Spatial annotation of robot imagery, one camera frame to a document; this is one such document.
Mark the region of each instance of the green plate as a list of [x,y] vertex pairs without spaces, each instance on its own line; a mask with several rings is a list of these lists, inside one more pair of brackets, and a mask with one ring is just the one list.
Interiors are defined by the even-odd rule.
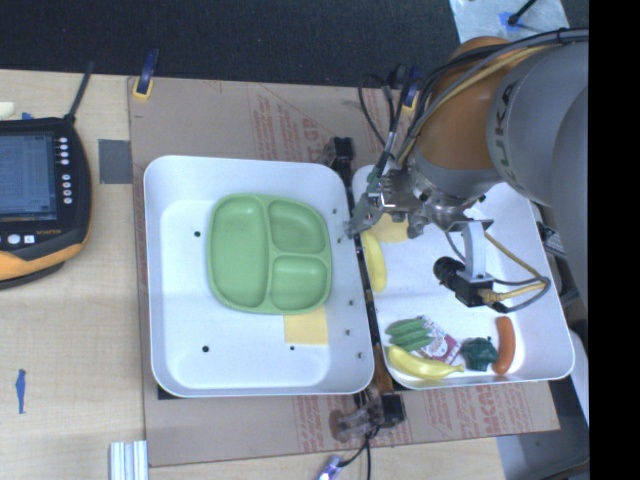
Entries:
[[207,237],[209,284],[227,306],[270,314],[304,313],[331,288],[324,218],[293,199],[235,194],[214,207]]

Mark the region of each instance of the cardboard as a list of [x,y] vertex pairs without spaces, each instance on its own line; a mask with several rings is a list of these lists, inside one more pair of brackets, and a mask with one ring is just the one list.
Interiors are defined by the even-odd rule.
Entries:
[[[374,163],[380,145],[351,88],[245,82],[154,80],[148,100],[128,81],[146,439],[151,466],[329,452],[360,446],[331,434],[330,415],[355,410],[352,396],[176,399],[151,371],[142,176],[168,154],[317,161],[329,140],[352,137],[354,169]],[[381,131],[388,123],[379,91],[365,101]],[[406,122],[401,124],[402,135]],[[546,382],[402,392],[407,419],[372,446],[473,439],[556,430]]]

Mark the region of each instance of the gray tape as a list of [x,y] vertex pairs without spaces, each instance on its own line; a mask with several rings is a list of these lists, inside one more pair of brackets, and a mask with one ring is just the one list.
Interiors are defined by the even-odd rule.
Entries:
[[132,182],[131,143],[128,140],[98,139],[101,184]]

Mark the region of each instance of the sausage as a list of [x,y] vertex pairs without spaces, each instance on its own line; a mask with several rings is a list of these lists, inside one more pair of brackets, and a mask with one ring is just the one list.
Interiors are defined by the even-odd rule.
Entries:
[[500,343],[498,345],[498,360],[491,365],[491,368],[498,375],[507,373],[513,363],[516,355],[516,333],[513,328],[513,322],[508,316],[500,316],[496,319],[498,327],[498,336]]

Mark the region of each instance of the yellow banana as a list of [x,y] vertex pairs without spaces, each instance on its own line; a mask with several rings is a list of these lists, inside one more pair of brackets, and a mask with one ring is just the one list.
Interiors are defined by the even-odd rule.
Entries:
[[380,243],[370,230],[360,233],[360,240],[364,249],[371,289],[379,293],[387,286],[387,267],[384,265],[384,256],[382,255]]
[[450,373],[464,371],[461,364],[452,366],[435,359],[418,357],[397,345],[387,349],[387,359],[396,370],[424,380],[440,380]]

